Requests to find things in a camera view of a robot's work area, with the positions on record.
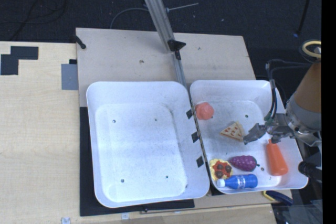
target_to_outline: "purple eggplant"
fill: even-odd
[[[250,155],[232,157],[228,160],[228,162],[233,167],[236,167],[240,170],[247,171],[247,172],[252,172],[256,168],[256,166],[259,166],[259,164],[257,164],[256,159]]]

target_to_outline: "bottle label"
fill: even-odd
[[[244,176],[237,176],[237,189],[244,189],[246,185],[245,177]]]

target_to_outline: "yellow ring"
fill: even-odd
[[[314,40],[314,41],[308,41],[308,42],[305,42],[303,45],[302,45],[302,50],[305,54],[309,55],[309,56],[312,56],[312,57],[316,57],[316,58],[322,58],[322,54],[316,54],[315,52],[311,52],[307,49],[308,46],[310,45],[321,45],[322,46],[322,42],[321,41],[317,41],[317,40]]]

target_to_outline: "wooden table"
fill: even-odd
[[[77,29],[77,33],[88,50],[92,42],[89,37],[95,36],[92,33],[110,40],[117,71],[124,72],[123,62],[133,66],[124,79],[134,78],[133,73],[138,80],[156,79],[160,74],[161,80],[174,80],[174,72],[164,72],[170,60],[163,64],[160,49],[149,46],[161,46],[157,33],[99,29]],[[187,43],[181,50],[187,83],[205,78],[255,79],[242,37],[177,33],[175,38]],[[142,54],[130,55],[125,44],[134,40],[138,40],[139,46],[147,46],[147,53],[139,49]],[[125,45],[123,53],[113,42]],[[82,89],[62,90],[61,81],[61,65],[77,59],[80,47],[0,42],[0,54],[10,54],[11,46],[38,47],[39,55],[38,60],[19,60],[18,75],[0,76],[0,223],[61,223],[62,218],[66,223],[67,217],[71,223],[124,223],[122,216],[129,218],[127,223],[276,223],[271,202],[259,192],[206,195],[195,200],[195,208],[179,211],[81,217],[79,107],[82,95],[79,93]],[[120,60],[122,55],[127,56],[127,61]],[[78,68],[81,68],[79,80],[83,85],[88,67],[79,61]],[[281,192],[291,196],[290,190]]]

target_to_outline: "blue bottle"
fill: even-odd
[[[255,188],[258,186],[258,178],[254,174],[234,175],[228,179],[217,180],[219,188],[230,187],[233,189]]]

